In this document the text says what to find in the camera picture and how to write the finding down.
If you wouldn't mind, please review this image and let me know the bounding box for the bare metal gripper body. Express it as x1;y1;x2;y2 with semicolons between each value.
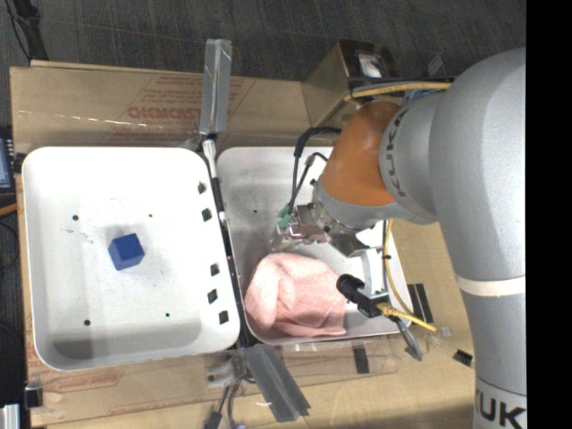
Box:
273;202;341;247

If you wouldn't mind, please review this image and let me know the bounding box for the brown cardboard box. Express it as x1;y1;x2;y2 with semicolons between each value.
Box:
301;39;400;130

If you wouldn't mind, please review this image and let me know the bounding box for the white plastic tray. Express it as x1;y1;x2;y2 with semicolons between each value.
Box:
214;146;415;346
21;146;242;372

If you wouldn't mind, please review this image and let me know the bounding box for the brown cardboard board red print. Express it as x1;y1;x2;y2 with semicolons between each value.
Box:
8;59;475;429

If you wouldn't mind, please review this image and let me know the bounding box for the thin black and white rod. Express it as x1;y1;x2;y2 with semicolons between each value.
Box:
202;138;252;352

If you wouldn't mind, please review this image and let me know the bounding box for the black cylinder on white bracket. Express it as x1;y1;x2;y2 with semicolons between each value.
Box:
335;246;391;319

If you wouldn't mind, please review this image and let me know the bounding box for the blue cube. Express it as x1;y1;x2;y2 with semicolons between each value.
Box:
107;232;147;272

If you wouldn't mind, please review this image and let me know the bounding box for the pink cloth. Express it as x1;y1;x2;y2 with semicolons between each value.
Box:
243;251;349;340

